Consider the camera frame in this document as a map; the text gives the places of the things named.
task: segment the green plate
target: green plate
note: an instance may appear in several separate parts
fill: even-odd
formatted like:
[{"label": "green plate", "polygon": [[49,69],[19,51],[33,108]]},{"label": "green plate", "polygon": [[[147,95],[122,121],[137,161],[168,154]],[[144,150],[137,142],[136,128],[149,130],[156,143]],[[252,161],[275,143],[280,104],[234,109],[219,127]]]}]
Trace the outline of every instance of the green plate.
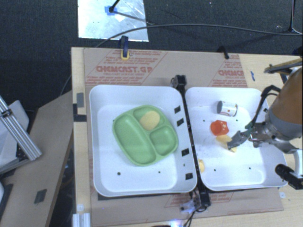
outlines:
[{"label": "green plate", "polygon": [[[147,131],[139,121],[149,111],[156,111],[160,121],[154,129]],[[162,111],[151,105],[143,105],[119,115],[114,120],[113,133],[121,150],[138,166],[154,164],[178,147],[174,128]]]}]

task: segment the blue tape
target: blue tape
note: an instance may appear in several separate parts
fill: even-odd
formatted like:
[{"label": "blue tape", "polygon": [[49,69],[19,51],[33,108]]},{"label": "blue tape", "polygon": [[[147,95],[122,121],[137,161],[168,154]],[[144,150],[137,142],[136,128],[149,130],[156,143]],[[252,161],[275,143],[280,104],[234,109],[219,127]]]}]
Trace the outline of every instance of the blue tape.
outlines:
[{"label": "blue tape", "polygon": [[250,71],[250,73],[251,73],[252,80],[255,81],[254,73],[252,71]]},{"label": "blue tape", "polygon": [[114,8],[114,12],[110,13],[110,12],[109,12],[109,8],[110,8],[110,7],[111,7],[111,6],[106,6],[106,7],[104,7],[104,11],[106,12],[107,15],[113,16],[113,15],[115,15],[115,13],[118,12],[118,10],[117,10],[117,8],[115,7],[115,8]]}]

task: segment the black clip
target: black clip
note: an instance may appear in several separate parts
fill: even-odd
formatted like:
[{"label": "black clip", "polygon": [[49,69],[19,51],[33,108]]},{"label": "black clip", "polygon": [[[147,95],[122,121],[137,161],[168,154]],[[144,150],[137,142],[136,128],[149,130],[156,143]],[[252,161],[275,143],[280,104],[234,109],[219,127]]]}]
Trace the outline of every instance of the black clip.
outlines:
[{"label": "black clip", "polygon": [[224,53],[224,57],[228,60],[229,59],[229,55],[227,53],[226,48],[222,45],[219,47],[219,49],[217,50],[217,52],[223,52]]},{"label": "black clip", "polygon": [[128,37],[122,36],[121,39],[119,39],[118,46],[120,49],[123,49],[121,51],[121,59],[126,61],[129,59],[129,51],[128,51]]},{"label": "black clip", "polygon": [[12,113],[13,113],[12,110],[8,109],[8,110],[5,110],[4,112],[1,112],[0,117],[6,118],[6,117],[10,116]]},{"label": "black clip", "polygon": [[17,151],[16,151],[16,157],[19,158],[19,161],[28,159],[24,151],[21,149],[21,147],[17,144]]}]

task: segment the metal can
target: metal can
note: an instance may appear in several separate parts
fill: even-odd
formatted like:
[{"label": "metal can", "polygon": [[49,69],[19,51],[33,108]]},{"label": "metal can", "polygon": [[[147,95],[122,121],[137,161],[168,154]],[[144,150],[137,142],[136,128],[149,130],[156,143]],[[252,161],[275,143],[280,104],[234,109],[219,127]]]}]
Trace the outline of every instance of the metal can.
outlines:
[{"label": "metal can", "polygon": [[237,114],[238,105],[235,103],[228,103],[219,101],[217,104],[217,113],[233,117]]}]

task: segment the white platform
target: white platform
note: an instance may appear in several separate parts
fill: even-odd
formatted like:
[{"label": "white platform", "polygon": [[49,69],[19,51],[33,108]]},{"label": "white platform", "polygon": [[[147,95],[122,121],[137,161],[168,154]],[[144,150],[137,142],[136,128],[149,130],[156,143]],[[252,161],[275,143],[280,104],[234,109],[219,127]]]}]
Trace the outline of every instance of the white platform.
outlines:
[{"label": "white platform", "polygon": [[[89,96],[92,122],[94,184],[108,197],[190,192],[197,183],[195,164],[181,94],[172,87],[94,87]],[[133,164],[120,149],[112,132],[113,120],[141,105],[161,109],[174,127],[179,145],[172,154],[150,166]],[[177,121],[184,123],[177,126]],[[182,156],[181,151],[189,150]],[[186,180],[186,174],[192,178]]]},{"label": "white platform", "polygon": [[[254,148],[247,140],[233,153],[223,148],[210,130],[212,122],[222,120],[227,122],[230,137],[238,130],[245,131],[245,125],[255,115],[260,95],[260,91],[252,88],[192,87],[186,92],[197,157],[205,165],[201,178],[209,189],[226,191],[286,185],[275,173],[278,164],[286,165],[282,151],[268,144]],[[234,117],[217,114],[220,100],[238,104],[237,114]],[[264,121],[264,108],[268,109],[267,102],[257,122]]]}]

